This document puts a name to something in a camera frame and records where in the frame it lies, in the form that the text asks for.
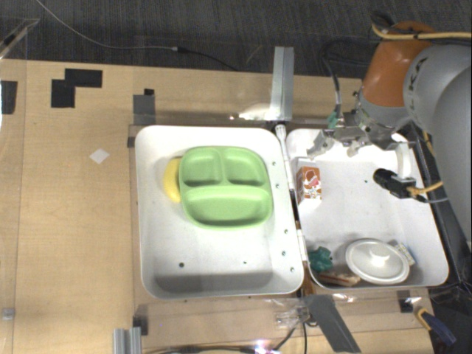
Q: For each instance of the green broccoli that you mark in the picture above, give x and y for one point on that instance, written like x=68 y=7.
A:
x=320 y=258

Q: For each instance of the green divided plate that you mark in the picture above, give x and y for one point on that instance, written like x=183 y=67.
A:
x=225 y=197

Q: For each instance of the thin black and white rod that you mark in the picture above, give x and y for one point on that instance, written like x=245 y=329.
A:
x=287 y=164

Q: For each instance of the yellow banana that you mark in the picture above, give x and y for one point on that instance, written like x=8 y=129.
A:
x=171 y=183

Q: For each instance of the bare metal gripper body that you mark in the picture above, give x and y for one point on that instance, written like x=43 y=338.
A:
x=363 y=129

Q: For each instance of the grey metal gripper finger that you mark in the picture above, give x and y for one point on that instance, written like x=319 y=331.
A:
x=320 y=145
x=354 y=149

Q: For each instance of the black cylinder on white bracket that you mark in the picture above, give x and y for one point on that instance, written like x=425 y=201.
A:
x=391 y=181

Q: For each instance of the white plastic tray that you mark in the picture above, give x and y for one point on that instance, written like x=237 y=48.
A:
x=206 y=256
x=361 y=212

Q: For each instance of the brown and white carton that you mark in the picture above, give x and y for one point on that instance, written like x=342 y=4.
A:
x=309 y=184

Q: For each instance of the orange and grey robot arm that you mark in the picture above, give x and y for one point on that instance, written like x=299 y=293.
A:
x=431 y=98

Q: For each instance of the brown and white bread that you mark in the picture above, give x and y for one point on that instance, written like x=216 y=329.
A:
x=337 y=278

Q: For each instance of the white bowl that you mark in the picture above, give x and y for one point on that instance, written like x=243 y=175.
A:
x=376 y=262

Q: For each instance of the white printed packet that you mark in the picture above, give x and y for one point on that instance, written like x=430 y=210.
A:
x=405 y=253

